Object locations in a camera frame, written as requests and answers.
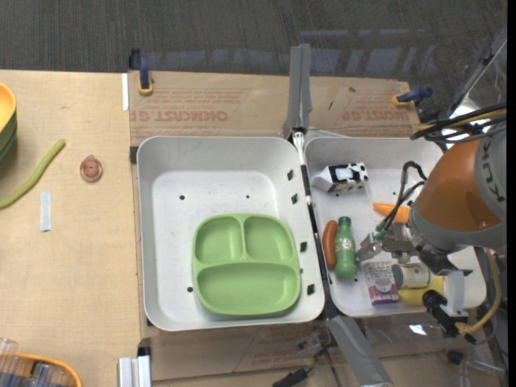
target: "gray floor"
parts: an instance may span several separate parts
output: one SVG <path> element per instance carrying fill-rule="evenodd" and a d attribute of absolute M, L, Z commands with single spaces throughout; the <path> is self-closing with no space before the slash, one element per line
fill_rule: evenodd
<path fill-rule="evenodd" d="M 507 26 L 508 0 L 0 0 L 0 69 L 115 72 L 132 48 L 153 69 L 381 77 L 446 109 Z"/>

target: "orange carrot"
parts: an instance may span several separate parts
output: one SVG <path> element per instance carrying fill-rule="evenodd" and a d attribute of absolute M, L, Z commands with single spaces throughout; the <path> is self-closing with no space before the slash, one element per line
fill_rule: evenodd
<path fill-rule="evenodd" d="M 372 206 L 375 210 L 382 213 L 383 215 L 388 215 L 391 210 L 393 210 L 394 205 L 391 205 L 389 203 L 373 203 Z M 394 221 L 398 223 L 407 223 L 409 222 L 409 213 L 410 208 L 407 208 L 406 206 L 400 206 L 397 209 L 396 216 L 394 217 Z"/>

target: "green bowl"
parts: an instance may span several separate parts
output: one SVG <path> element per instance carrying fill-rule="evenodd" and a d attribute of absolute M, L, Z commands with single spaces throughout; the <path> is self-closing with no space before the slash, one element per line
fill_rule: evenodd
<path fill-rule="evenodd" d="M 299 298 L 293 237 L 272 216 L 225 214 L 206 219 L 195 231 L 192 260 L 195 290 L 213 313 L 274 314 Z"/>

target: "green bottle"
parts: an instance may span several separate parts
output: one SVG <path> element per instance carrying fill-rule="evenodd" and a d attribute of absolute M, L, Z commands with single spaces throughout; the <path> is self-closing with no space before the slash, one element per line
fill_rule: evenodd
<path fill-rule="evenodd" d="M 335 275 L 337 278 L 352 279 L 356 274 L 356 246 L 351 232 L 352 220 L 347 216 L 339 218 L 339 229 L 335 235 Z"/>

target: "bottle cap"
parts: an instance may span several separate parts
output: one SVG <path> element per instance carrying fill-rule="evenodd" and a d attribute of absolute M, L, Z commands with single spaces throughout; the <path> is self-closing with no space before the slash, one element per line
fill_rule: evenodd
<path fill-rule="evenodd" d="M 352 225 L 352 219 L 349 218 L 348 216 L 341 216 L 339 218 L 339 225 L 340 224 L 346 224 L 350 227 Z"/>

